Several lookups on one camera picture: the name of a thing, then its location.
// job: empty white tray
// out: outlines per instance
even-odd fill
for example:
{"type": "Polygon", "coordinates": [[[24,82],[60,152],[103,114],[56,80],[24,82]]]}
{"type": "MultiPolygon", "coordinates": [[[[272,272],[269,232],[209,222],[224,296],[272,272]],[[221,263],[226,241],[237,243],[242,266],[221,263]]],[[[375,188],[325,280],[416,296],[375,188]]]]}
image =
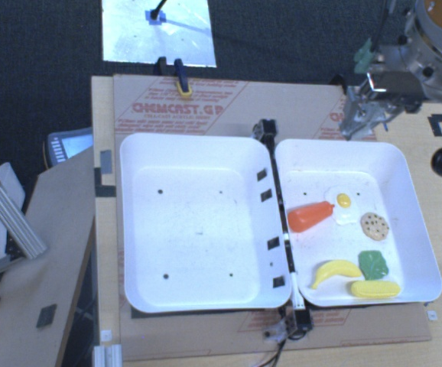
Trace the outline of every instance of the empty white tray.
{"type": "Polygon", "coordinates": [[[138,133],[120,148],[125,292],[138,310],[273,308],[291,282],[266,148],[138,133]]]}
{"type": "Polygon", "coordinates": [[[276,148],[286,211],[320,201],[336,204],[336,195],[351,197],[350,216],[356,222],[339,225],[333,216],[305,232],[290,232],[298,286],[318,306],[349,306],[426,302],[439,297],[442,279],[418,205],[405,156],[393,145],[358,141],[285,140],[276,148]],[[363,214],[383,216],[387,238],[377,242],[365,236],[363,214]],[[351,295],[354,280],[335,276],[310,288],[317,268],[325,261],[346,259],[359,265],[359,253],[380,251],[389,273],[382,280],[397,282],[401,293],[388,299],[351,295]]]}

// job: wooden table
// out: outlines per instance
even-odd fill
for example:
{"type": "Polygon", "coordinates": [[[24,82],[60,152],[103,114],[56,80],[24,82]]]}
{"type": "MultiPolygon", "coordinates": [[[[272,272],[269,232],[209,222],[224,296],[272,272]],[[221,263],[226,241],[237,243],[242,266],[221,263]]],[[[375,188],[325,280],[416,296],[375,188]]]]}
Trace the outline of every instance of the wooden table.
{"type": "MultiPolygon", "coordinates": [[[[93,79],[93,127],[97,135],[95,167],[100,166],[100,148],[104,144],[113,147],[113,98],[112,78],[93,79]]],[[[382,126],[375,130],[379,141],[397,146],[405,154],[411,176],[421,204],[421,209],[431,238],[432,246],[442,275],[442,177],[431,170],[434,152],[442,148],[442,137],[435,137],[427,119],[431,114],[442,114],[442,105],[427,104],[417,115],[401,115],[389,125],[385,132],[382,126]]],[[[102,175],[103,185],[113,185],[113,174],[102,175]]],[[[118,258],[115,232],[115,202],[98,198],[97,251],[99,278],[99,328],[106,328],[110,338],[102,338],[102,344],[119,343],[119,301],[118,258]]],[[[402,366],[442,365],[442,295],[428,305],[427,310],[435,312],[437,320],[430,322],[431,341],[422,343],[384,344],[377,346],[353,346],[344,348],[306,349],[283,352],[279,366],[402,366]]],[[[142,362],[125,362],[126,367],[155,366],[254,366],[265,361],[270,355],[264,353],[239,354],[230,356],[208,356],[182,359],[162,359],[142,362]]]]}

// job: dark floor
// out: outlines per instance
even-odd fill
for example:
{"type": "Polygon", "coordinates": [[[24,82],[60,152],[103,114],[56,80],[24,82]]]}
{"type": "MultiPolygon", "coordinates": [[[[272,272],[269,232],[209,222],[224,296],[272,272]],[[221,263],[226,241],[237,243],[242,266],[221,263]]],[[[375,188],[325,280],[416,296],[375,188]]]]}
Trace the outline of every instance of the dark floor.
{"type": "MultiPolygon", "coordinates": [[[[218,67],[191,76],[350,84],[353,54],[375,30],[381,0],[208,0],[218,67]]],[[[402,32],[398,0],[384,41],[402,32]]],[[[31,192],[51,132],[90,126],[90,77],[151,73],[102,61],[101,0],[0,0],[0,164],[31,192]]]]}

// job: metal plate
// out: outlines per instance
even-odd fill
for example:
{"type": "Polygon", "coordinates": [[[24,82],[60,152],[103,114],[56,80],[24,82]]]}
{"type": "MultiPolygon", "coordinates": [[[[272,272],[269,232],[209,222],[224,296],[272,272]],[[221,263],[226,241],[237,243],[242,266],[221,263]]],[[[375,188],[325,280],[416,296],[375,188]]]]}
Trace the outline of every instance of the metal plate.
{"type": "Polygon", "coordinates": [[[165,56],[173,64],[216,67],[207,0],[167,0],[165,21],[147,16],[161,0],[102,0],[103,59],[156,63],[165,56]]]}

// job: egg yolk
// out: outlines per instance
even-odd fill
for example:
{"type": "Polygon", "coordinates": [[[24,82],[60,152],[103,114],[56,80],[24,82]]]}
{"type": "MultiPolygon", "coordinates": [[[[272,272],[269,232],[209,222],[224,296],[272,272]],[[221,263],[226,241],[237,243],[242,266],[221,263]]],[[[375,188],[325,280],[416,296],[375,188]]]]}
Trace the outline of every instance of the egg yolk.
{"type": "Polygon", "coordinates": [[[352,203],[350,201],[350,197],[348,197],[345,193],[340,193],[338,196],[336,196],[336,201],[342,208],[348,208],[352,203]]]}

